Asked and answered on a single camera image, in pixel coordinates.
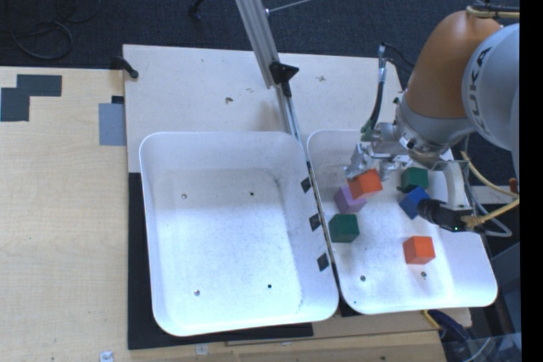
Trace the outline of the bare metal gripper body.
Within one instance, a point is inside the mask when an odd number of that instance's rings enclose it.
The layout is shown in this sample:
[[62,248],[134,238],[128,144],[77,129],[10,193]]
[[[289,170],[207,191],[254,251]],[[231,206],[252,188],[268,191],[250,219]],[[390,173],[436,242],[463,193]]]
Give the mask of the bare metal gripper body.
[[377,123],[361,128],[361,141],[369,143],[369,155],[375,159],[410,160],[432,169],[449,150],[445,144],[432,142],[400,122]]

